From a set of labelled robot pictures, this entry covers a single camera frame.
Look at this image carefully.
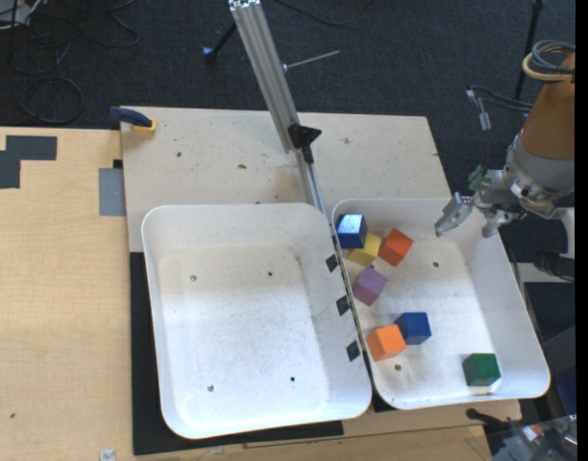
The orange cube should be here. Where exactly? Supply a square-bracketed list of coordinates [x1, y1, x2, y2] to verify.
[377, 228, 415, 269]
[365, 324, 407, 362]

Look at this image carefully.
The pale wood board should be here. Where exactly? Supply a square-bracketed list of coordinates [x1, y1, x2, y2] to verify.
[119, 106, 524, 450]

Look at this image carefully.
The green cube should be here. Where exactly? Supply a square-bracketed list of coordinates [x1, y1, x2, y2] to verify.
[461, 352, 502, 388]

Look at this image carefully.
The purple cube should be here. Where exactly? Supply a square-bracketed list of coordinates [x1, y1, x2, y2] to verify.
[352, 265, 389, 307]

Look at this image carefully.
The white plastic tray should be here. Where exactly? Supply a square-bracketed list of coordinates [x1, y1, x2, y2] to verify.
[331, 197, 551, 411]
[140, 202, 374, 441]

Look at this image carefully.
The black cylinder on white bracket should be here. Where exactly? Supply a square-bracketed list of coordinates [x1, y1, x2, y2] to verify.
[533, 207, 576, 282]

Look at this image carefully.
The blue cube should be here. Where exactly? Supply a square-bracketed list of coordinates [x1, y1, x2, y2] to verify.
[334, 212, 369, 251]
[394, 310, 433, 347]

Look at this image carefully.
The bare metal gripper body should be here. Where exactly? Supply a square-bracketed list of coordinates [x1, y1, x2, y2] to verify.
[471, 168, 572, 219]

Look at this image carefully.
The yellow cube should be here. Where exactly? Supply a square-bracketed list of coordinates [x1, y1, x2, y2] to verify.
[346, 231, 383, 268]

